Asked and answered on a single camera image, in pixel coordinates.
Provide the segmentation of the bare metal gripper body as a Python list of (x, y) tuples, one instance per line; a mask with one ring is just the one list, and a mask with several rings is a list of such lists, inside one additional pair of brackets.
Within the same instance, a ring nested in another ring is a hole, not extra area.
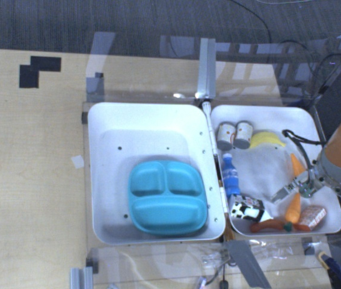
[(292, 180), (291, 184), (298, 189), (300, 195), (304, 198), (312, 198), (321, 189), (321, 182), (316, 177), (313, 169), (300, 173)]

